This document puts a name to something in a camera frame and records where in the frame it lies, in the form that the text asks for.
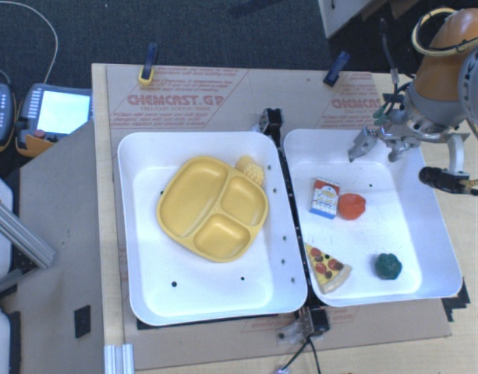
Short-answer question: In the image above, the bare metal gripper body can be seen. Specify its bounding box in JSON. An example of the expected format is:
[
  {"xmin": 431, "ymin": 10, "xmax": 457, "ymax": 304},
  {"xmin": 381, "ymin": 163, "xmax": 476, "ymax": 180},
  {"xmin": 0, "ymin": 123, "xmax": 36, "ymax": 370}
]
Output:
[{"xmin": 377, "ymin": 118, "xmax": 471, "ymax": 150}]

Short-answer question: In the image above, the red orange tomato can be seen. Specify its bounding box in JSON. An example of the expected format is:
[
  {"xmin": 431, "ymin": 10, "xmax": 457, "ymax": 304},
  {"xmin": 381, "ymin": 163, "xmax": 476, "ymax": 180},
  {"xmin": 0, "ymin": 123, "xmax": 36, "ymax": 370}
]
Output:
[{"xmin": 336, "ymin": 192, "xmax": 367, "ymax": 221}]

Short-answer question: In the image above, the white orange blue carton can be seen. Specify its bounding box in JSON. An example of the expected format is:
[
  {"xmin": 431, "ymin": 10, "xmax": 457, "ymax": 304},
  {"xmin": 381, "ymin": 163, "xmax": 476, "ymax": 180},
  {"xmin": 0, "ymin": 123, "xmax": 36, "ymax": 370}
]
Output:
[{"xmin": 309, "ymin": 177, "xmax": 342, "ymax": 221}]

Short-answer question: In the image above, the white plastic tray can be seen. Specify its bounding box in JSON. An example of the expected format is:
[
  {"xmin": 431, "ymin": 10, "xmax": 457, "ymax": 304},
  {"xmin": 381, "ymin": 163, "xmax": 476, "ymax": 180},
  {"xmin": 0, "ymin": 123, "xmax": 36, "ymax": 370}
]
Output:
[
  {"xmin": 282, "ymin": 127, "xmax": 464, "ymax": 309},
  {"xmin": 117, "ymin": 131, "xmax": 310, "ymax": 327}
]

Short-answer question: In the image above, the thin black and white rod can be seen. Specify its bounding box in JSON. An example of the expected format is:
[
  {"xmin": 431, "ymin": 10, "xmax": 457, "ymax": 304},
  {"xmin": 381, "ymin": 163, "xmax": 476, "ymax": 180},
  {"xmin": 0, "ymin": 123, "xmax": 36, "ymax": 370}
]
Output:
[{"xmin": 272, "ymin": 129, "xmax": 316, "ymax": 309}]

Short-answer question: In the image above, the yellow corn cob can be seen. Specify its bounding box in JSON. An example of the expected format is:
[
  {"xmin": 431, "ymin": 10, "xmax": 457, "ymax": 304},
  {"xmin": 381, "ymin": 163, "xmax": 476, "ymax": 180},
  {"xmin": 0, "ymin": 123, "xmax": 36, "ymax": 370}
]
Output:
[{"xmin": 234, "ymin": 154, "xmax": 266, "ymax": 187}]

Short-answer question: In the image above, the green broccoli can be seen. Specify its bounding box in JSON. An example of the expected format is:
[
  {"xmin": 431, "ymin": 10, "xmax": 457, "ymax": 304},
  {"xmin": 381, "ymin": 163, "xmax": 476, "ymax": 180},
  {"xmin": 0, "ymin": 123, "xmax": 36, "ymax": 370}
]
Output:
[{"xmin": 374, "ymin": 252, "xmax": 403, "ymax": 281}]

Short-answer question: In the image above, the pizza slice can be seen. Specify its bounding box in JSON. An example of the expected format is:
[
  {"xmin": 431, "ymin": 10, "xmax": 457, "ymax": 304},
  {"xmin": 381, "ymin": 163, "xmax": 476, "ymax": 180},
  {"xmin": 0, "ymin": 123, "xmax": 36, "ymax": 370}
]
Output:
[{"xmin": 303, "ymin": 242, "xmax": 353, "ymax": 296}]

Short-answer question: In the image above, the brown cardboard board red print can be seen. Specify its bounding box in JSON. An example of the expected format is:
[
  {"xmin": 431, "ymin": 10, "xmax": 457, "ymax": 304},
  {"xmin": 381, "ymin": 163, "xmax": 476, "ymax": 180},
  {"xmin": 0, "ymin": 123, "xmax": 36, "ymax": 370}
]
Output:
[{"xmin": 105, "ymin": 65, "xmax": 455, "ymax": 372}]

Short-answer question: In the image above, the yellow divided plate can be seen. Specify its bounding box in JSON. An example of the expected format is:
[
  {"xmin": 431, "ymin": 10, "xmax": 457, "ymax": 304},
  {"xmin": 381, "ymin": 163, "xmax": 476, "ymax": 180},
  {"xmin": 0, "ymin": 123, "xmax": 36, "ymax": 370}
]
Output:
[{"xmin": 156, "ymin": 155, "xmax": 271, "ymax": 264}]

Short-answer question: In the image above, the black cylinder on white bracket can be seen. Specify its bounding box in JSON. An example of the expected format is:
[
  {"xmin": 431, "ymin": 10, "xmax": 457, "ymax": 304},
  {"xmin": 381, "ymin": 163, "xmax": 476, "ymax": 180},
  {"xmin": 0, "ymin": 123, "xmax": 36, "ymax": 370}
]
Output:
[{"xmin": 418, "ymin": 133, "xmax": 473, "ymax": 195}]

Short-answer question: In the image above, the black block with thin wires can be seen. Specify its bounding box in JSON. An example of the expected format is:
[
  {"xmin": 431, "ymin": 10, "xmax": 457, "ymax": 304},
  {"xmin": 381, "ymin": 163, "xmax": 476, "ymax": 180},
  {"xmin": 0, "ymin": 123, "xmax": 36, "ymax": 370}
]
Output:
[
  {"xmin": 299, "ymin": 307, "xmax": 332, "ymax": 335},
  {"xmin": 260, "ymin": 107, "xmax": 284, "ymax": 136}
]

